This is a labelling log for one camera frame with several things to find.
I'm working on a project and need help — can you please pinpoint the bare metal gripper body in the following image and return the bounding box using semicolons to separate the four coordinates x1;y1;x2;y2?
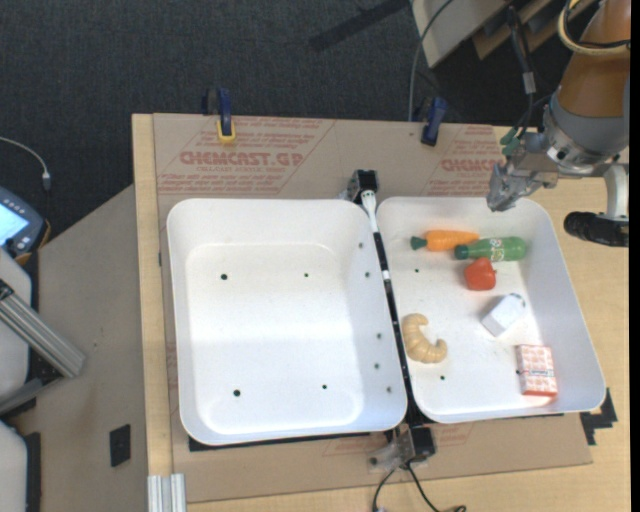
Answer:
499;132;620;190

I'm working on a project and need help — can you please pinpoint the green bottle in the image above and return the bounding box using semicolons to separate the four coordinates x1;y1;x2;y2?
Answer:
453;236;528;263

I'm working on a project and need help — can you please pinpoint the orange carrot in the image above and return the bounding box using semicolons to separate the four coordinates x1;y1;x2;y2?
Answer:
409;229;481;253

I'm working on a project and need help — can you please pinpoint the red bell pepper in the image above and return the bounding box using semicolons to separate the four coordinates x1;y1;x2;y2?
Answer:
463;256;499;292

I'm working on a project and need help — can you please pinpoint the white carton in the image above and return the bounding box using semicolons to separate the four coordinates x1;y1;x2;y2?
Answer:
480;292;527;338

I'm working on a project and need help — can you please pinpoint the thin black and white rod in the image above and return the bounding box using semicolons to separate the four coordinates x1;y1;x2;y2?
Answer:
360;188;417;427

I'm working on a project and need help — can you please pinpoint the white plastic tray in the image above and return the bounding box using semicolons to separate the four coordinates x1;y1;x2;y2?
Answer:
374;195;608;426
165;197;409;447

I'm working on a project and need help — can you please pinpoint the beige croissant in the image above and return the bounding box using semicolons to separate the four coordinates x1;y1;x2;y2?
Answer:
401;312;449;365

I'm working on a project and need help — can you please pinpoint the pink carton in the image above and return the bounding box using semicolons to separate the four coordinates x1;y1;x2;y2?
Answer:
514;343;560;399

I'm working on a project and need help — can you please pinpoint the brown cardboard board red print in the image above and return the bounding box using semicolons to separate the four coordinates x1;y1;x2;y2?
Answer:
151;113;595;504

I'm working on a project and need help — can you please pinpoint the black cylinder on white bracket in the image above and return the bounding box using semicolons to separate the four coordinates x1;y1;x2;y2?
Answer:
563;163;631;249

